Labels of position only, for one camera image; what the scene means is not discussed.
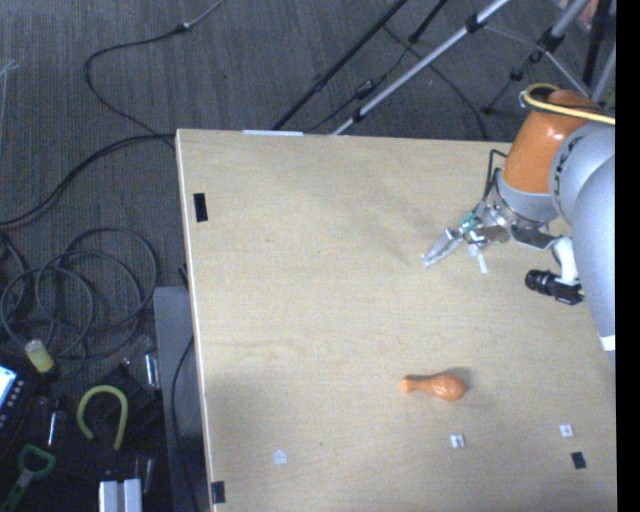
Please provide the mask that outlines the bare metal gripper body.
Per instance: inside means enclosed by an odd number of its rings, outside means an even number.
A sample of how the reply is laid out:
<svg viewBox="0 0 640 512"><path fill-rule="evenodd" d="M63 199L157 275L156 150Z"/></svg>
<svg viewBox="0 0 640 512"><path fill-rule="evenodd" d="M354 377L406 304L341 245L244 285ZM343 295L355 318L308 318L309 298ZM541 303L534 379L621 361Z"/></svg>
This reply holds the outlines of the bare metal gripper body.
<svg viewBox="0 0 640 512"><path fill-rule="evenodd" d="M502 199L483 199L461 219L462 237L473 245L507 242L511 237L512 217L512 211Z"/></svg>

